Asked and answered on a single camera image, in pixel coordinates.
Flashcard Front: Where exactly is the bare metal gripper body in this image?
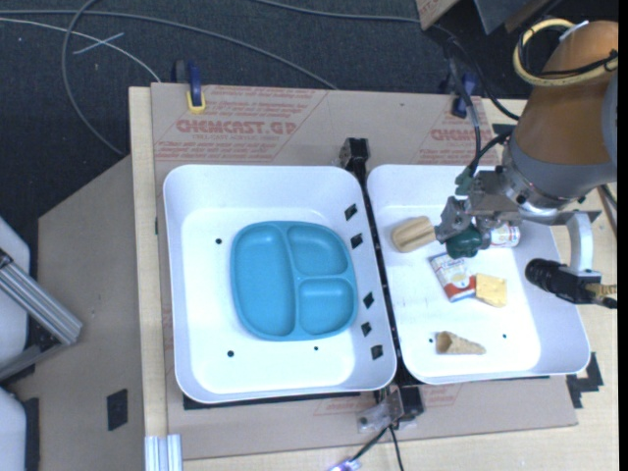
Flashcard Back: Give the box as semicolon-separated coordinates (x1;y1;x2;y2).
462;168;561;226

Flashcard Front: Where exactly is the dark green toy broccoli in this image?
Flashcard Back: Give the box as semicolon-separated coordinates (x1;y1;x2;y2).
445;228;485;259

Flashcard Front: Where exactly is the small white can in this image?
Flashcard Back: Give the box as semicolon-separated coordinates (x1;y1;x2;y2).
489;224;522;249

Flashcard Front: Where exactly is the beige toy bread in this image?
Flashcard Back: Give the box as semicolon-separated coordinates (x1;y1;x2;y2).
391;216;438;254

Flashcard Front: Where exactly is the red and white carton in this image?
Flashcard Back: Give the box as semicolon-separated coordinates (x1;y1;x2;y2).
428;251;478;303

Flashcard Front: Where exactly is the yellow cheese slice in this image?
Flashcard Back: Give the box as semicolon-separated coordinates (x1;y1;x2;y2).
473;272;508;309

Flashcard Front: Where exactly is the thin black rod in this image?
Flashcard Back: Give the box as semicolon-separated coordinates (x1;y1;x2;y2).
355;159;402;393

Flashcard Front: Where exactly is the white plastic tray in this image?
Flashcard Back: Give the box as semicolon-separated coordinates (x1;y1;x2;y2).
365;163;592;386
162;163;397;404

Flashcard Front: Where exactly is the tan pizza slice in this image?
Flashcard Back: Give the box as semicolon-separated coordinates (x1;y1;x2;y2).
434;330;488;357

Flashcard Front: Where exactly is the brown cardboard board red print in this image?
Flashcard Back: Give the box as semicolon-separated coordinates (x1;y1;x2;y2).
149;81;580;460

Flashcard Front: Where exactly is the blue divided plate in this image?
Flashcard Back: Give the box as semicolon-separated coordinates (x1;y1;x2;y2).
229;220;355;341

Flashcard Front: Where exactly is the black cylinder on white bracket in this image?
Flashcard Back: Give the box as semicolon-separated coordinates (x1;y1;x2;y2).
524;211;603;306

